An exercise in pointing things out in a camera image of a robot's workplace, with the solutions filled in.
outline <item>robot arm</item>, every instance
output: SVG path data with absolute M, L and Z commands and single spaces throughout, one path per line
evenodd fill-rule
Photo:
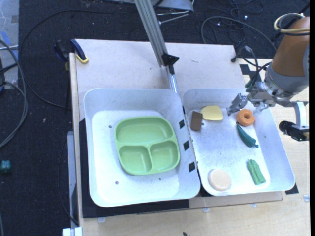
M 279 104 L 294 107 L 296 123 L 283 121 L 279 128 L 298 141 L 309 139 L 309 127 L 306 126 L 305 105 L 308 102 L 290 101 L 291 98 L 309 86 L 310 73 L 310 18 L 298 15 L 300 19 L 290 29 L 280 29 L 275 21 L 275 29 L 285 34 L 272 62 L 265 67 L 263 82 L 254 82 L 247 88 L 248 95 L 237 95 L 232 105 L 227 108 L 230 115 L 243 108 L 248 101 L 256 107 L 254 115 L 264 109 Z

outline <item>white tray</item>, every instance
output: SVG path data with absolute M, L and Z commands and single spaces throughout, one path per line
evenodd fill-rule
M 252 126 L 243 128 L 259 145 L 259 148 L 247 147 L 237 132 L 237 113 L 228 116 L 226 111 L 238 93 L 246 94 L 243 89 L 192 89 L 183 96 L 189 124 L 192 112 L 200 112 L 205 106 L 217 105 L 223 112 L 222 121 L 203 120 L 201 131 L 190 131 L 202 186 L 214 196 L 291 189 L 295 184 L 294 174 L 271 110 L 262 111 Z M 254 110 L 250 102 L 245 108 Z M 260 165 L 265 183 L 254 184 L 246 167 L 249 159 Z M 214 168 L 230 174 L 232 184 L 226 191 L 217 191 L 208 183 L 208 172 Z
M 101 207 L 189 199 L 200 190 L 197 170 L 184 120 L 182 102 L 170 89 L 93 89 L 84 97 L 90 195 Z M 179 148 L 180 163 L 171 171 L 132 176 L 119 163 L 116 152 L 115 125 L 125 118 L 160 116 L 173 126 Z

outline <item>wooden table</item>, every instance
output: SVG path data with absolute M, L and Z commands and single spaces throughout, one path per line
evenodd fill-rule
M 165 71 L 157 64 L 150 43 L 107 40 L 77 40 L 90 59 L 81 64 L 70 54 L 71 96 L 78 217 L 84 236 L 210 236 L 210 235 L 310 235 L 310 147 L 279 131 L 290 160 L 299 193 L 285 192 L 197 196 L 189 201 L 190 209 L 97 218 L 83 218 L 79 121 L 84 118 L 83 97 L 92 88 L 169 88 Z M 179 95 L 195 88 L 242 88 L 244 80 L 233 46 L 167 43 L 169 53 L 179 56 L 175 64 Z M 260 59 L 259 64 L 269 60 Z M 309 100 L 309 89 L 296 100 Z M 275 122 L 295 122 L 294 109 L 272 108 Z

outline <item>green plate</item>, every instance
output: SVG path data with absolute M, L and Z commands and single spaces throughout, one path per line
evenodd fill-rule
M 161 117 L 123 119 L 116 125 L 115 143 L 120 164 L 131 175 L 166 172 L 180 161 L 174 129 Z

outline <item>orange donut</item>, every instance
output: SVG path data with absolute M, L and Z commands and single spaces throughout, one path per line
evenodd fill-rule
M 248 127 L 255 122 L 255 117 L 248 109 L 242 109 L 237 113 L 236 119 L 238 123 L 244 127 Z

